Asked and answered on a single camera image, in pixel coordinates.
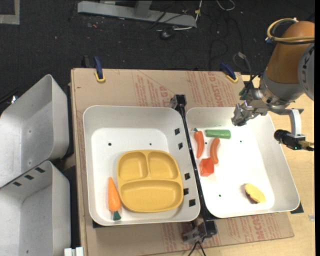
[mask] hole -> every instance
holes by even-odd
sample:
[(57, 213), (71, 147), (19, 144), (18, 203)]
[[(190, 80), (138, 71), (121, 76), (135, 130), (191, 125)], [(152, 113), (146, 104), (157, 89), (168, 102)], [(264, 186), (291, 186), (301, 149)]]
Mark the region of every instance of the hole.
[(14, 182), (14, 183), (12, 183), (13, 185), (16, 185), (17, 187), (20, 187), (20, 186), (22, 186), (22, 184), (21, 183), (19, 183), (19, 182)]
[(183, 190), (183, 195), (185, 196), (185, 195), (188, 195), (188, 194), (189, 194), (189, 188), (185, 188)]
[(41, 169), (40, 167), (34, 168), (36, 171), (38, 171), (39, 173), (43, 174), (45, 172), (44, 169)]
[(30, 176), (30, 175), (26, 175), (26, 176), (24, 176), (25, 178), (27, 178), (28, 180), (33, 180), (34, 179), (34, 177), (32, 177), (32, 176)]
[(196, 205), (196, 199), (189, 200), (189, 207)]

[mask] dark background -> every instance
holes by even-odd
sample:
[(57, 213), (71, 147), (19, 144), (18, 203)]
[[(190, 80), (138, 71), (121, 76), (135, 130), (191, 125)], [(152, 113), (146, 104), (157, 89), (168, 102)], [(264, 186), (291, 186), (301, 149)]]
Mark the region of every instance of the dark background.
[[(265, 43), (268, 26), (282, 18), (315, 22), (315, 0), (233, 0), (222, 10), (203, 1), (197, 28), (176, 31), (162, 40), (157, 30), (168, 25), (77, 12), (79, 0), (21, 0), (20, 25), (0, 23), (0, 113), (14, 91), (21, 96), (44, 75), (61, 87), (84, 55), (99, 56), (106, 69), (219, 71), (225, 62), (248, 74), (238, 52), (247, 56), (252, 73), (265, 69), (274, 45)], [(153, 1), (151, 10), (195, 17), (200, 1)], [(230, 1), (219, 3), (232, 8)], [(14, 0), (0, 0), (0, 14), (14, 14)]]

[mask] blue clamp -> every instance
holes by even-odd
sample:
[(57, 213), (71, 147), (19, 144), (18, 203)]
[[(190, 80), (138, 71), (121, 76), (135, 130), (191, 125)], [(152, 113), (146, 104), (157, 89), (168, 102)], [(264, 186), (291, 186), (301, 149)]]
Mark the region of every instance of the blue clamp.
[(224, 62), (222, 62), (220, 64), (220, 68), (222, 69), (222, 71), (226, 74), (226, 77), (233, 83), (236, 83), (238, 81), (238, 78), (236, 77), (235, 72), (233, 71), (233, 69), (228, 65), (225, 64)]
[(94, 72), (95, 78), (99, 83), (104, 83), (106, 81), (106, 78), (102, 71), (100, 58), (97, 56), (94, 56), (93, 60), (94, 60), (94, 67), (96, 69), (96, 72)]

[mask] yellow plate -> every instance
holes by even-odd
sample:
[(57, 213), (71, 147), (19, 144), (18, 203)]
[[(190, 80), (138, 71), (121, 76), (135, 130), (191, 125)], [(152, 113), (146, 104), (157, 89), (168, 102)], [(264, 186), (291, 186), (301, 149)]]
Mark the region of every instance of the yellow plate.
[(173, 156), (160, 150), (134, 150), (117, 162), (119, 195), (124, 207), (137, 213), (156, 213), (177, 208), (184, 189)]

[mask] white plastic container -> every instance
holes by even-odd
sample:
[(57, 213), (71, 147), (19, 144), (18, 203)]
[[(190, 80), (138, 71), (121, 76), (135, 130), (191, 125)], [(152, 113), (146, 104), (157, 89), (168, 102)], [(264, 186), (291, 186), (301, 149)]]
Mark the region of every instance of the white plastic container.
[[(274, 139), (275, 128), (270, 116), (258, 116), (244, 126), (234, 126), (234, 107), (191, 108), (186, 113), (193, 152), (197, 152), (194, 128), (203, 131), (205, 148), (196, 159), (210, 156), (214, 138), (206, 137), (206, 129), (227, 129), (231, 138), (220, 139), (219, 163), (214, 173), (200, 176), (205, 205), (218, 218), (287, 212), (295, 210), (300, 198), (281, 145)], [(266, 202), (252, 203), (245, 192), (251, 183), (265, 195)]]
[(62, 158), (69, 146), (67, 96), (44, 76), (0, 117), (0, 188), (45, 160)]
[[(198, 217), (200, 202), (186, 133), (180, 114), (168, 107), (91, 106), (83, 114), (89, 211), (103, 226), (188, 222)], [(128, 151), (160, 150), (171, 154), (180, 169), (185, 195), (175, 209), (139, 213), (124, 207), (113, 221), (107, 184), (117, 185), (117, 162)]]
[(45, 161), (0, 189), (1, 256), (62, 256), (71, 245), (70, 185)]

